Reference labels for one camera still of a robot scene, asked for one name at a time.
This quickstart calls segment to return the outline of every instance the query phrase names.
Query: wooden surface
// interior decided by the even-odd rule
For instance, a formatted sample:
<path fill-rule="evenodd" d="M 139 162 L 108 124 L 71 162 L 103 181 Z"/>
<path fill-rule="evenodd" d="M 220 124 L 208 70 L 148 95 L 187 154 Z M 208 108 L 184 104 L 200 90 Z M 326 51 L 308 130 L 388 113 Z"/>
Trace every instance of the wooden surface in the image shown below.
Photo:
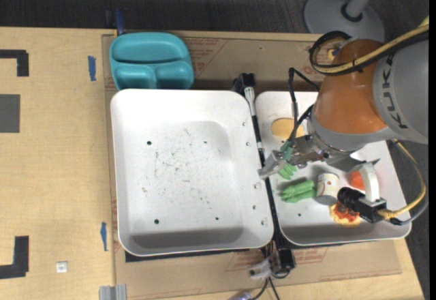
<path fill-rule="evenodd" d="M 25 49 L 30 61 L 30 77 L 16 77 L 16 62 L 0 59 L 0 94 L 21 95 L 20 133 L 0 134 L 0 265 L 12 262 L 14 236 L 29 236 L 30 253 L 26 277 L 0 280 L 1 298 L 98 299 L 100 286 L 116 283 L 102 71 L 102 35 L 111 33 L 0 28 L 0 49 Z M 88 56 L 95 57 L 94 81 Z M 405 241 L 395 246 L 401 274 L 277 290 L 282 299 L 423 299 Z M 68 272 L 57 273 L 56 262 L 64 260 Z M 273 293 L 262 298 L 273 299 Z"/>

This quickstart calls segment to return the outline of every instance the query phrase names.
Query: empty white tray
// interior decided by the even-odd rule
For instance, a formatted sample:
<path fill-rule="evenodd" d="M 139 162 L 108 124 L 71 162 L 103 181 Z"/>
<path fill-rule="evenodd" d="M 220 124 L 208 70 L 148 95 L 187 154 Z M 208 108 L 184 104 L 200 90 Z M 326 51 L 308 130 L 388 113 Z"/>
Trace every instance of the empty white tray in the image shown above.
<path fill-rule="evenodd" d="M 317 93 L 313 92 L 296 93 L 300 115 L 315 103 L 316 97 Z M 290 95 L 284 91 L 267 91 L 256 98 L 255 107 L 258 113 L 262 143 L 265 154 L 268 156 L 273 149 L 280 149 L 282 145 L 282 139 L 271 133 L 272 123 L 276 119 L 292 118 Z M 355 153 L 353 157 L 368 162 L 380 159 L 375 165 L 380 196 L 388 201 L 389 209 L 394 210 L 405 206 L 403 191 L 385 141 L 368 144 Z M 297 170 L 291 181 L 312 179 L 316 182 L 317 176 L 322 172 L 338 174 L 340 186 L 349 186 L 346 172 L 337 170 L 323 162 L 310 163 L 306 168 Z M 279 174 L 271 176 L 270 182 L 274 192 L 281 231 L 283 236 L 293 244 L 311 246 L 396 239 L 405 237 L 411 230 L 411 224 L 394 226 L 385 221 L 370 224 L 364 220 L 359 227 L 343 227 L 330 218 L 328 206 L 319 204 L 313 198 L 297 203 L 284 202 L 280 193 L 289 185 L 289 181 L 283 179 Z M 404 213 L 400 219 L 404 220 L 409 217 L 408 213 Z"/>
<path fill-rule="evenodd" d="M 273 222 L 247 101 L 125 89 L 110 105 L 119 240 L 136 256 L 266 245 Z"/>

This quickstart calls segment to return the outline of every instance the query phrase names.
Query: teal plastic tray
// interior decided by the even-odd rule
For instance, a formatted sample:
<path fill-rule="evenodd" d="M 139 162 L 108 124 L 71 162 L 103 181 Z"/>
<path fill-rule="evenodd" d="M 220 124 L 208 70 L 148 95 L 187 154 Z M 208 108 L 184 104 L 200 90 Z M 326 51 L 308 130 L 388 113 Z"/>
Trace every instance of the teal plastic tray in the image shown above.
<path fill-rule="evenodd" d="M 110 45 L 110 68 L 118 90 L 189 89 L 194 80 L 189 51 L 171 33 L 118 36 Z"/>

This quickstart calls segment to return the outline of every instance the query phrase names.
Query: cardboard box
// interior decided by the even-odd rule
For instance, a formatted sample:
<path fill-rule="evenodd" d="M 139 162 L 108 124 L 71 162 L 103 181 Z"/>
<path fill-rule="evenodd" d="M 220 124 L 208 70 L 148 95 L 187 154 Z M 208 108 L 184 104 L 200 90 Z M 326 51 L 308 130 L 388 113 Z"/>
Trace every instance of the cardboard box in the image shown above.
<path fill-rule="evenodd" d="M 189 47 L 196 69 L 194 89 L 230 89 L 233 80 L 243 72 L 257 77 L 257 92 L 286 90 L 287 70 L 296 67 L 317 84 L 323 76 L 309 65 L 308 49 L 315 41 L 286 39 L 283 35 L 176 32 Z M 248 269 L 262 261 L 259 250 L 224 252 L 203 256 L 178 256 L 156 260 L 129 261 L 119 243 L 116 221 L 116 187 L 114 180 L 110 100 L 116 87 L 110 72 L 108 51 L 113 36 L 104 36 L 103 60 L 106 94 L 106 122 L 112 191 L 115 273 L 117 284 L 126 284 L 129 298 L 158 299 L 185 295 L 220 293 L 260 288 L 262 280 L 250 277 Z M 307 84 L 296 80 L 297 90 Z M 297 267 L 292 276 L 276 280 L 276 286 L 367 278 L 401 273 L 393 241 L 353 243 L 328 247 L 293 250 Z"/>

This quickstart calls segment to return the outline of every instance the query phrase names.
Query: white can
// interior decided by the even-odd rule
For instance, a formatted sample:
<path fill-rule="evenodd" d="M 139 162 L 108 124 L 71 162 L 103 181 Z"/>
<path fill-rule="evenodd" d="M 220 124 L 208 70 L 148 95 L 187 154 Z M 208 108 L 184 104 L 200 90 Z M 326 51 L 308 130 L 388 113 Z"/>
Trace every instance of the white can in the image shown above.
<path fill-rule="evenodd" d="M 318 175 L 316 201 L 323 205 L 333 205 L 337 202 L 339 177 L 331 172 Z"/>

